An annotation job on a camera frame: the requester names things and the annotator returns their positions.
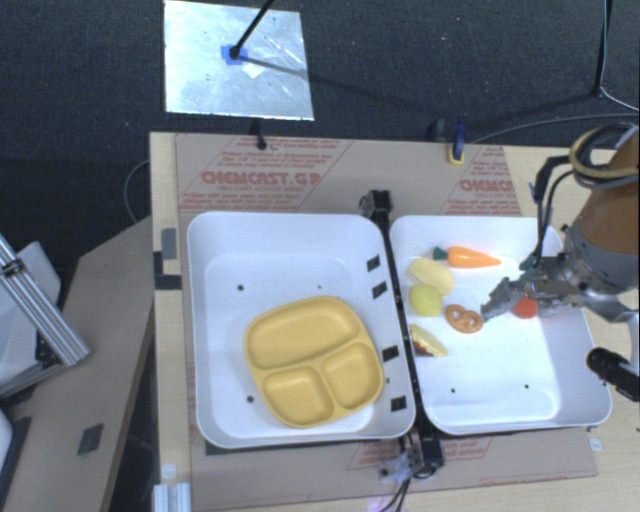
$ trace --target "cardboard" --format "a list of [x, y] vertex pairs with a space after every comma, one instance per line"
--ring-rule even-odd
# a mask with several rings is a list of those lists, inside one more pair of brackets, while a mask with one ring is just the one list
[[[466, 164], [446, 162], [444, 144], [176, 135], [180, 248], [195, 215], [210, 209], [356, 213], [371, 189], [392, 193], [407, 214], [519, 215], [500, 147], [467, 146]], [[279, 505], [394, 492], [378, 468], [396, 457], [396, 440], [221, 451], [195, 421], [188, 265], [182, 258], [191, 482], [196, 511]], [[446, 464], [410, 492], [594, 476], [583, 429], [451, 438]]]

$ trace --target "metal plate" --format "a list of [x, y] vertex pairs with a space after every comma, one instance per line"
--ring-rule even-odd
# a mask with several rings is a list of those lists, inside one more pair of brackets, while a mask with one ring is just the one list
[[165, 1], [167, 112], [313, 120], [298, 13], [269, 10], [242, 62], [225, 56], [258, 11]]

